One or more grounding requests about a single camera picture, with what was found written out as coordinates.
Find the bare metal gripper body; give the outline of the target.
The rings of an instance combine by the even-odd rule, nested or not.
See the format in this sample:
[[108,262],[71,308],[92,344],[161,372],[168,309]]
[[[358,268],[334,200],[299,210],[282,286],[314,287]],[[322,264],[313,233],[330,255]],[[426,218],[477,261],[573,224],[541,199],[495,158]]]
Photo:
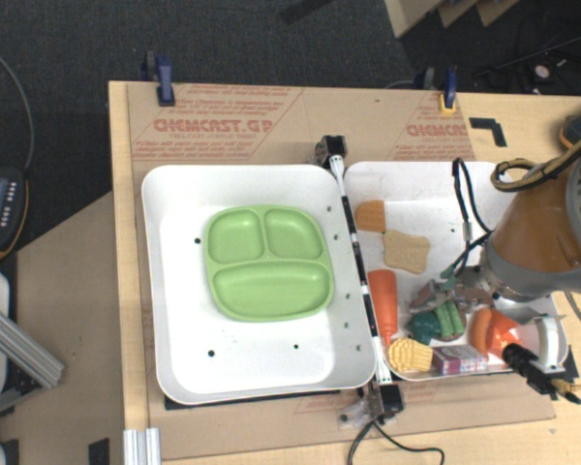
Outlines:
[[507,286],[487,266],[465,267],[447,293],[468,313],[487,307],[518,324],[529,324],[538,317],[538,311],[531,305],[533,299]]

